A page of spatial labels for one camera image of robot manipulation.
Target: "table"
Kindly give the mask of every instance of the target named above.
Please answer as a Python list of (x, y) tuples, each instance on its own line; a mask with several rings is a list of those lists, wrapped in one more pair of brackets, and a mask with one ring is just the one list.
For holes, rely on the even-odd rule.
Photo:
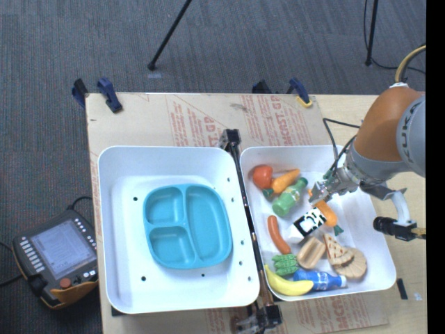
[[(117, 93), (123, 110), (112, 113), (102, 94), (86, 95), (86, 122), (95, 207), (99, 278), (104, 276), (104, 256), (98, 192), (97, 160), (112, 145), (214, 146), (223, 129), (239, 129), (241, 147), (254, 145), (330, 144), (321, 118), (359, 125), (376, 95), (311, 95), (303, 108), (295, 95)], [(337, 145), (344, 145), (356, 129), (330, 124)], [(426, 227), (426, 182), (405, 173), (388, 181), (392, 189), (407, 187), (405, 197), (411, 218)], [(392, 202), (373, 198), (379, 216), (397, 218)], [(317, 300), (278, 303), (284, 323), (271, 333), (427, 332), (426, 241), (405, 242), (387, 237), (408, 300), (396, 284), (386, 291), (333, 297), (333, 312)], [(162, 312), (148, 315), (111, 314), (104, 281), (99, 281), (102, 323), (109, 333), (231, 333), (229, 319), (244, 308)]]

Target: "red tomato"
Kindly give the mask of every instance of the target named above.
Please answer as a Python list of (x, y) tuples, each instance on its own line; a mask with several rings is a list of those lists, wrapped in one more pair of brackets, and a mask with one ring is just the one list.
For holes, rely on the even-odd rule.
[(270, 188), (273, 169), (267, 165), (260, 165), (253, 170), (253, 182), (260, 189)]

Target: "blue clamp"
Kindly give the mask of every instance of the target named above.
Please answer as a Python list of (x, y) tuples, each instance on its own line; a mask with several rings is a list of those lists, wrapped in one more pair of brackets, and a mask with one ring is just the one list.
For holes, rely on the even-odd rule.
[(71, 89), (71, 94), (75, 98), (76, 102), (85, 108), (85, 94), (88, 94), (88, 90), (86, 90), (82, 79), (79, 78), (74, 82), (74, 86)]
[(112, 112), (115, 113), (122, 109), (122, 105), (119, 103), (116, 92), (114, 91), (113, 84), (106, 77), (99, 79), (97, 86), (99, 87), (100, 92), (107, 97), (106, 104)]
[(294, 77), (289, 81), (289, 83), (291, 84), (291, 86), (287, 90), (287, 94), (291, 94), (291, 91), (295, 89), (298, 94), (297, 101), (300, 104), (302, 104), (305, 108), (308, 108), (309, 106), (311, 106), (312, 101), (310, 100), (309, 95), (307, 94), (307, 91), (306, 91), (305, 87), (303, 86), (303, 84), (301, 83), (301, 81), (299, 81), (298, 79), (296, 79)]

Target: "sausage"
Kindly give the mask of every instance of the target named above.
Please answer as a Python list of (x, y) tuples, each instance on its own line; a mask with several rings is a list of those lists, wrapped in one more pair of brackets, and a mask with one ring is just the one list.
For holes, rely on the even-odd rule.
[(270, 238), (277, 247), (277, 249), (283, 255), (291, 253), (291, 247), (285, 242), (280, 234), (280, 229), (278, 228), (278, 220), (275, 215), (270, 215), (267, 218), (267, 228), (269, 230)]

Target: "green bottle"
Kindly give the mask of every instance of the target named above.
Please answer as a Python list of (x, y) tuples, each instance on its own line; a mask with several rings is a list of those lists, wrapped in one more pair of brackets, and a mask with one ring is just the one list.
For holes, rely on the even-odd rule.
[(272, 203), (272, 210), (278, 216), (285, 216), (300, 199), (300, 192), (307, 186), (307, 179), (300, 177), (295, 184), (288, 186)]

